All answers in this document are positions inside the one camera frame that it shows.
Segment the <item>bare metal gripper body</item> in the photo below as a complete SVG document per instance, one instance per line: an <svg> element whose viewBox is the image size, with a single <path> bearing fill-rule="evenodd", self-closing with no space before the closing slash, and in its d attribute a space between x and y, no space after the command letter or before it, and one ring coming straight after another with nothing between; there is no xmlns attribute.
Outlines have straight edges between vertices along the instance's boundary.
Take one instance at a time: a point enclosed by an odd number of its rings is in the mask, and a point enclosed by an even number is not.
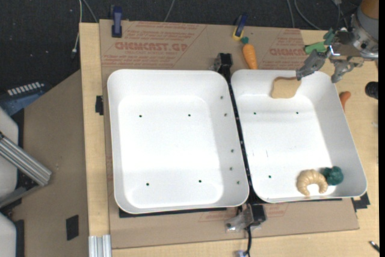
<svg viewBox="0 0 385 257"><path fill-rule="evenodd" d="M351 27L337 31L329 48L331 62L378 60L378 29Z"/></svg>

